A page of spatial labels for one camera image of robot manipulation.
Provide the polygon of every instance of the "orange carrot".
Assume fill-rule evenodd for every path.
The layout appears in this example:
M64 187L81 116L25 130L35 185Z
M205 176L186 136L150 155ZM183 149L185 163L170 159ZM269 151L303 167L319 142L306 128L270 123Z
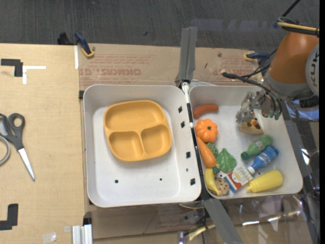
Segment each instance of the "orange carrot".
M216 104L206 104L199 106L193 110L193 117L198 118L202 114L206 112L217 112L219 110L219 106Z
M203 163L208 168L214 167L217 163L214 154L212 153L210 148L202 141L200 137L197 137L197 140L198 140L198 146L199 146Z

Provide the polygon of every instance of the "scissors blade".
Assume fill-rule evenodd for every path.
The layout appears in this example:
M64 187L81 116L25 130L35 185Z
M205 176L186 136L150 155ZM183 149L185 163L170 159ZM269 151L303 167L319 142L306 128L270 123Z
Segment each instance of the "scissors blade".
M21 148L20 150L18 150L23 162L24 162L24 165L29 173L29 175L31 176L32 180L35 181L35 176L34 176L34 173L31 169L31 165L30 165L30 162L29 162L29 159L27 157L27 153L26 153L26 150L25 148Z

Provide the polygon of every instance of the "robotic arm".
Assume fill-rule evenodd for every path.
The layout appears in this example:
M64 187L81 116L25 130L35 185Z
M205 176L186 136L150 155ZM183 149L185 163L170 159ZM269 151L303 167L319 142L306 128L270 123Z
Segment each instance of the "robotic arm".
M281 115L280 101L319 96L318 83L319 36L288 32L264 76L263 89L246 95L236 122L252 119L254 109L277 120Z

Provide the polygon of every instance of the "blue bottle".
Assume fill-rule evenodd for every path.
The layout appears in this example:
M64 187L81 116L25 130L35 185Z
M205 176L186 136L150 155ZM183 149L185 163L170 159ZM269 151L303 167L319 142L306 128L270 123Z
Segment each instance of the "blue bottle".
M279 154L279 150L273 146L267 146L258 156L255 157L252 166L247 167L247 170L253 175L256 170L266 167Z

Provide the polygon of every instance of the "green bottle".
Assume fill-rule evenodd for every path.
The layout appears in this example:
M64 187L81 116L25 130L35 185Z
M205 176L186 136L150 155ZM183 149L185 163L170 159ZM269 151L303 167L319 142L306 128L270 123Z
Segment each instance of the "green bottle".
M247 160L251 156L258 155L262 152L265 147L271 145L273 143L273 139L268 135L262 135L257 140L253 141L245 152L241 153L241 157L243 160Z

